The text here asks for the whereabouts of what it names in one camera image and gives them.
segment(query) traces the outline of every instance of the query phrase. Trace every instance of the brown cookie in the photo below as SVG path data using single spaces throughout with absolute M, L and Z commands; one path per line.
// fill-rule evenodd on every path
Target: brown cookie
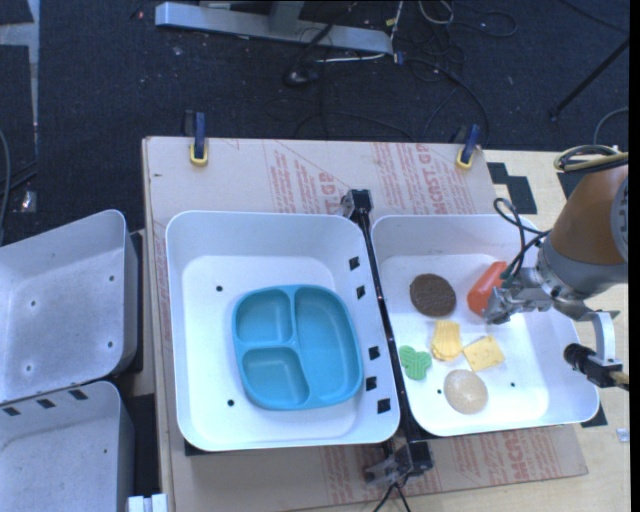
M 456 307 L 456 292 L 444 277 L 420 274 L 409 287 L 411 303 L 427 316 L 446 316 Z

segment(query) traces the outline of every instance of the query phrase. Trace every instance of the blue divided plate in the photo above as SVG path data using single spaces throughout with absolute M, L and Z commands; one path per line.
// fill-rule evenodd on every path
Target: blue divided plate
M 355 329 L 333 291 L 314 285 L 263 288 L 240 298 L 232 321 L 240 376 L 256 405 L 326 407 L 360 389 Z

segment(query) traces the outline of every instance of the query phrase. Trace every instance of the blue clamp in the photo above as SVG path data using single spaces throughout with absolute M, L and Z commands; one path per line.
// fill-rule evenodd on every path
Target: blue clamp
M 204 166 L 207 163 L 207 143 L 205 139 L 204 112 L 196 112 L 194 119 L 194 141 L 189 145 L 191 163 Z
M 471 125 L 467 135 L 464 139 L 464 146 L 458 151 L 458 157 L 456 158 L 456 165 L 463 169 L 469 169 L 472 164 L 473 150 L 478 142 L 480 136 L 480 127 L 477 124 Z

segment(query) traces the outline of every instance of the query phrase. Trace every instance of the white tray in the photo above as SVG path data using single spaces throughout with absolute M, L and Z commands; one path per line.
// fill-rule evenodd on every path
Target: white tray
M 413 307 L 409 285 L 419 274 L 435 273 L 456 292 L 457 306 L 447 319 L 460 323 L 463 345 L 492 334 L 505 355 L 503 364 L 478 372 L 489 402 L 473 415 L 456 412 L 443 393 L 450 371 L 470 369 L 464 355 L 451 362 L 434 358 L 425 380 L 405 378 L 411 411 L 422 428 L 451 436 L 582 422 L 596 414 L 597 389 L 563 358 L 564 348 L 579 342 L 570 319 L 550 310 L 487 326 L 468 308 L 467 293 L 484 269 L 496 260 L 509 263 L 519 252 L 515 226 L 499 215 L 389 216 L 374 224 L 372 241 L 397 347 L 429 350 L 435 319 Z M 535 264 L 536 252 L 527 253 L 526 266 Z
M 133 441 L 108 382 L 0 406 L 0 512 L 124 512 Z
M 395 433 L 394 375 L 355 224 L 332 215 L 184 212 L 167 226 L 166 244 L 177 417 L 189 443 L 226 451 L 377 443 Z M 351 270 L 355 259 L 359 266 Z M 233 307 L 247 292 L 292 284 L 323 286 L 342 298 L 365 382 L 375 378 L 375 387 L 364 384 L 343 403 L 303 411 L 266 410 L 247 398 L 233 346 Z M 379 355 L 372 358 L 370 349 Z
M 0 248 L 0 404 L 118 373 L 137 348 L 138 259 L 107 210 Z

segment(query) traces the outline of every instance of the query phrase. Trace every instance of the yellow cheese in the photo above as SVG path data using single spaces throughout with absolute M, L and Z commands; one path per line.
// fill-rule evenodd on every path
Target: yellow cheese
M 436 320 L 431 338 L 431 352 L 436 359 L 452 361 L 462 353 L 460 324 L 453 320 Z
M 474 372 L 490 368 L 504 362 L 504 354 L 496 339 L 485 336 L 462 349 Z

